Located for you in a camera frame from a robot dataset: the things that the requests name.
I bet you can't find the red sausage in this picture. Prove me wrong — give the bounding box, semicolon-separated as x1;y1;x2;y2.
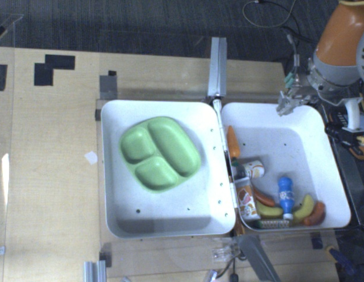
302;201;327;227
252;186;276;207

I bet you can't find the blue bottle with white cap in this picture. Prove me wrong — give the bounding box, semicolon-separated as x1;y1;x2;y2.
277;176;295;221

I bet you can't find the white can with orange print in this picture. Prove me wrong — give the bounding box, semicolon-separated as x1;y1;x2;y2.
242;159;265;180

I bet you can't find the orange carrot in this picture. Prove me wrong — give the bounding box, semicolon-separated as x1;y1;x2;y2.
226;125;248;180

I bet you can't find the yellow banana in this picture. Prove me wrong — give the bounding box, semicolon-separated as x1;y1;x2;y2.
291;194;316;224
255;200;284;220

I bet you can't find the black cylinder on white bracket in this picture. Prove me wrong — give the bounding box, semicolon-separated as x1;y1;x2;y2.
325;97;364;156

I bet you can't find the green divided plate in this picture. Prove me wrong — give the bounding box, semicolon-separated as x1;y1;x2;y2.
119;116;202;193

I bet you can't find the white plastic tray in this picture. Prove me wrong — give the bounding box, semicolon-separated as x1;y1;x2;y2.
221;102;352;233
100;99;237;240

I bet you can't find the white carton with food print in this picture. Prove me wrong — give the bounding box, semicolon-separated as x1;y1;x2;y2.
234;177;262;221

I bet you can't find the green and white patterned packet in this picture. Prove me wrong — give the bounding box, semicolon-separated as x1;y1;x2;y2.
256;219;291;229

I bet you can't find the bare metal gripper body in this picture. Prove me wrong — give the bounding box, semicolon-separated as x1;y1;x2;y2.
289;66;349;107

